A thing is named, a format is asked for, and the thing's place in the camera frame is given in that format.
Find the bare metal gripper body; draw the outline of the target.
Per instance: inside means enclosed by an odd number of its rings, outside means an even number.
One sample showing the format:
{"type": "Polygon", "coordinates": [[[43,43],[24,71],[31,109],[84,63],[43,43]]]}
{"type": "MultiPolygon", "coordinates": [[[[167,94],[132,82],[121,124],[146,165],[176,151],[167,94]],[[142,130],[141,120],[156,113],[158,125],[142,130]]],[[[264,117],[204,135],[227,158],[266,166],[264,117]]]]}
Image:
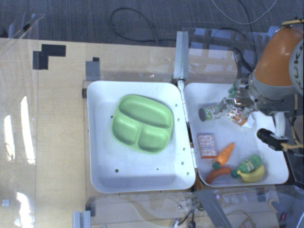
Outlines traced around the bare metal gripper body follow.
{"type": "Polygon", "coordinates": [[[235,89],[233,96],[233,104],[243,112],[258,111],[257,103],[259,101],[259,95],[250,85],[240,85],[235,89]]]}

